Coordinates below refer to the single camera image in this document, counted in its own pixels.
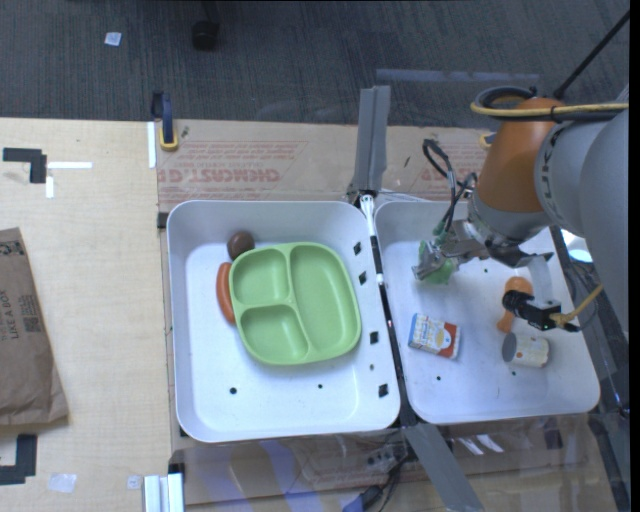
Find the green object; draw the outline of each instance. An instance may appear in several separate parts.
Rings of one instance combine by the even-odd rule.
[[[323,361],[360,339],[349,274],[327,246],[288,243],[245,252],[231,266],[229,289],[240,338],[263,363]]]
[[[456,265],[452,260],[447,259],[435,272],[427,275],[424,281],[431,284],[449,284],[449,278],[456,270]]]

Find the dark gray carpet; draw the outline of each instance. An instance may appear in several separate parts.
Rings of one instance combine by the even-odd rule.
[[[478,92],[551,95],[629,4],[217,2],[218,44],[203,52],[201,2],[2,0],[0,116],[149,120],[161,89],[180,118],[355,124],[360,89],[385,83],[390,124],[486,127],[469,110]],[[565,101],[613,100],[628,82],[626,23]]]

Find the small box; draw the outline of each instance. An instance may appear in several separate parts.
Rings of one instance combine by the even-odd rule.
[[[416,313],[411,320],[409,346],[455,359],[460,347],[460,329],[449,322]]]

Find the wooden surface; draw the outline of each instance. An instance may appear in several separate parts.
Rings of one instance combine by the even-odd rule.
[[[28,164],[0,162],[0,229],[19,227],[67,396],[52,425],[1,427],[3,446],[38,434],[37,474],[0,487],[0,510],[139,511],[135,475],[170,457],[157,180],[144,123],[0,119],[2,147],[42,149],[55,195]],[[9,465],[0,460],[0,464]],[[49,488],[75,475],[71,493]]]

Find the qr code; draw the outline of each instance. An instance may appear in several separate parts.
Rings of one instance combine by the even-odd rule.
[[[27,332],[41,332],[40,319],[37,316],[24,317],[24,329]]]

